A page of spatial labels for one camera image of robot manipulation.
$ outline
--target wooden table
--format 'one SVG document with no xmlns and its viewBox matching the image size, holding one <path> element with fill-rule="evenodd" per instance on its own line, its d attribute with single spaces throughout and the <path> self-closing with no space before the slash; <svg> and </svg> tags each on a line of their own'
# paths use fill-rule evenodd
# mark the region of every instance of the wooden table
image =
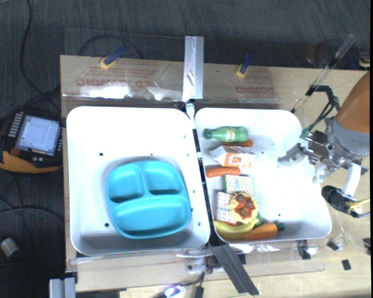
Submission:
<svg viewBox="0 0 373 298">
<path fill-rule="evenodd" d="M 91 58 L 86 56 L 63 56 L 61 58 L 62 92 L 76 80 L 83 71 L 83 65 L 89 65 Z M 213 72 L 224 83 L 234 83 L 231 65 L 205 64 L 208 75 L 205 82 L 210 84 Z M 317 69 L 301 68 L 258 68 L 270 76 L 270 87 L 281 94 L 284 105 L 290 109 L 295 99 L 301 98 L 308 85 L 319 75 Z M 332 87 L 340 103 L 343 103 L 352 87 L 364 71 L 333 70 L 325 80 Z M 297 116 L 302 124 L 312 122 L 326 103 L 324 94 L 315 94 L 306 107 Z M 62 97 L 63 118 L 74 107 L 85 105 L 86 99 Z M 67 166 L 66 128 L 64 134 L 64 176 L 65 176 L 65 221 L 66 255 L 69 271 L 77 271 L 77 292 L 119 291 L 119 297 L 156 297 L 171 284 L 193 281 L 197 274 L 188 273 L 187 264 L 193 258 L 179 257 L 171 251 L 145 254 L 112 255 L 103 259 L 76 258 L 76 250 L 70 240 L 69 223 L 69 185 Z M 370 158 L 363 165 L 369 167 Z M 346 172 L 339 170 L 326 178 L 325 183 L 343 187 Z M 361 177 L 356 197 L 370 197 L 370 173 Z M 371 237 L 370 216 L 354 219 L 336 212 L 329 206 L 333 229 L 329 237 L 318 241 L 318 251 L 312 259 L 303 260 L 296 255 L 295 248 L 286 248 L 278 252 L 251 253 L 246 255 L 245 269 L 251 276 L 262 297 L 370 297 L 371 296 L 371 256 L 366 253 L 363 238 Z M 332 250 L 326 245 L 328 240 L 339 242 L 341 249 Z M 345 270 L 343 261 L 348 261 L 350 270 Z M 207 274 L 202 285 L 205 298 L 249 297 L 235 290 L 227 274 L 221 269 Z M 180 297 L 194 297 L 195 286 L 186 287 Z"/>
</svg>

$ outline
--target yellow and blue clamp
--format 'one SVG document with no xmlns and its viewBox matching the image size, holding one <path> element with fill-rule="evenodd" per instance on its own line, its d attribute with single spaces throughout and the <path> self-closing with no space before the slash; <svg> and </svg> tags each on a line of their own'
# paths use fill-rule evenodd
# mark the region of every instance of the yellow and blue clamp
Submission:
<svg viewBox="0 0 373 298">
<path fill-rule="evenodd" d="M 245 77 L 246 76 L 247 69 L 249 68 L 249 65 L 251 64 L 251 62 L 253 61 L 253 57 L 254 57 L 253 52 L 249 52 L 249 54 L 246 55 L 246 58 L 245 58 L 243 64 L 241 64 L 239 66 L 239 68 L 237 69 L 237 72 L 236 72 L 236 74 L 239 77 Z"/>
<path fill-rule="evenodd" d="M 116 64 L 116 59 L 123 55 L 126 47 L 119 47 L 115 52 L 101 60 L 101 67 L 107 70 Z"/>
</svg>

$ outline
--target toy bottle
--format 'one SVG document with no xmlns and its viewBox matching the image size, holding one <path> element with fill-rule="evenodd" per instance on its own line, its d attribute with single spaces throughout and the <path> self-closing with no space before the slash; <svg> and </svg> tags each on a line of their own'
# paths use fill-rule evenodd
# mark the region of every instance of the toy bottle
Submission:
<svg viewBox="0 0 373 298">
<path fill-rule="evenodd" d="M 205 129 L 205 139 L 215 138 L 220 142 L 245 142 L 249 138 L 247 129 L 244 127 L 220 127 L 215 130 Z"/>
</svg>

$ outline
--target yellow banana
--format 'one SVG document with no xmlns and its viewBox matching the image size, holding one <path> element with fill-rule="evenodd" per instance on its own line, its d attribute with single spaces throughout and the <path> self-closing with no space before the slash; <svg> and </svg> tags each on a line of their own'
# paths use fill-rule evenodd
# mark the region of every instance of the yellow banana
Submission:
<svg viewBox="0 0 373 298">
<path fill-rule="evenodd" d="M 258 221 L 259 220 L 255 218 L 250 223 L 232 226 L 222 221 L 214 220 L 214 227 L 223 238 L 242 240 L 243 236 L 249 233 Z"/>
</svg>

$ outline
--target orange and black device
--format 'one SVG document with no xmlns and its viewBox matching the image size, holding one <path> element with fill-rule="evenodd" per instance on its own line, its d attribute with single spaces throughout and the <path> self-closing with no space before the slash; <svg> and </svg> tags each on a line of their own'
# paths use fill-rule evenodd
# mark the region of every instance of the orange and black device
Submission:
<svg viewBox="0 0 373 298">
<path fill-rule="evenodd" d="M 17 173 L 48 173 L 62 166 L 60 118 L 19 110 L 0 131 L 0 168 Z"/>
</svg>

